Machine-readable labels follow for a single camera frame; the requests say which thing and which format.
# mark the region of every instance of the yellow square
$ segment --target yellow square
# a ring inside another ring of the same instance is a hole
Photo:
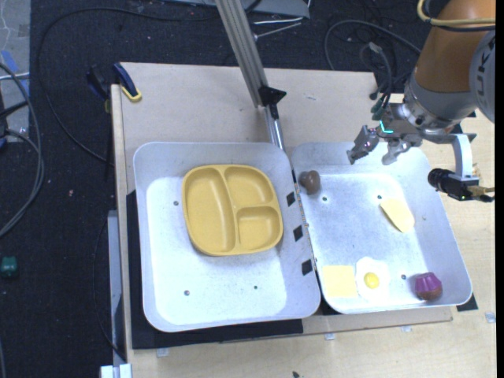
[[[353,266],[326,265],[322,268],[322,281],[327,297],[358,296]]]

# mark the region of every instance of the toy fried egg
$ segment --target toy fried egg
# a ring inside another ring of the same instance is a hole
[[[355,265],[355,283],[359,295],[370,302],[379,302],[388,297],[391,275],[384,261],[370,257],[358,260]]]

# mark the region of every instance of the yellow cable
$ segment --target yellow cable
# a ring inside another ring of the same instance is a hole
[[[428,17],[425,15],[423,7],[425,0],[419,0],[417,4],[418,16],[423,22],[428,22],[436,27],[455,25],[477,25],[477,24],[495,24],[495,18],[467,18],[464,20],[438,20],[437,18]]]

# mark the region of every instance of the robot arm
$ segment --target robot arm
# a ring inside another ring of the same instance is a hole
[[[493,191],[479,186],[473,175],[470,142],[474,134],[461,132],[460,123],[476,108],[495,122],[495,0],[450,0],[438,18],[419,16],[433,25],[417,64],[406,82],[403,99],[381,99],[372,108],[376,128],[363,126],[355,146],[347,152],[350,163],[387,141],[385,165],[423,139],[454,148],[455,172],[434,169],[429,183],[457,200],[491,201]]]

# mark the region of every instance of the wooden table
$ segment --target wooden table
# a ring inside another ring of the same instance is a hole
[[[495,203],[457,202],[443,195],[472,280],[478,309],[432,307],[358,315],[313,315],[304,333],[274,339],[172,347],[169,355],[132,348],[126,195],[135,189],[132,158],[149,141],[268,141],[239,68],[123,63],[143,94],[130,102],[112,86],[120,263],[126,358],[140,377],[494,377]],[[353,141],[372,125],[371,73],[266,69],[287,92],[279,103],[286,151],[307,142]],[[475,132],[473,161],[480,184],[495,185],[495,129],[482,114],[462,122]],[[433,168],[454,169],[450,145],[422,145]]]

